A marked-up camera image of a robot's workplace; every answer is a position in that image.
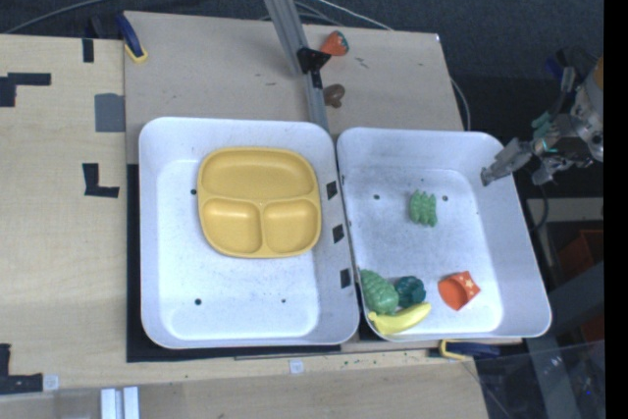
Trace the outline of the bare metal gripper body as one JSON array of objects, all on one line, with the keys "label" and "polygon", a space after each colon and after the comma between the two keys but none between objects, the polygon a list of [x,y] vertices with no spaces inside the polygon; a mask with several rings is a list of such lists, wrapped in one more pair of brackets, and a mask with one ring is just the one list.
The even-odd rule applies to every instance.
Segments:
[{"label": "bare metal gripper body", "polygon": [[560,158],[563,165],[588,167],[603,162],[603,123],[594,114],[581,118],[569,113],[544,113],[535,120],[535,153]]}]

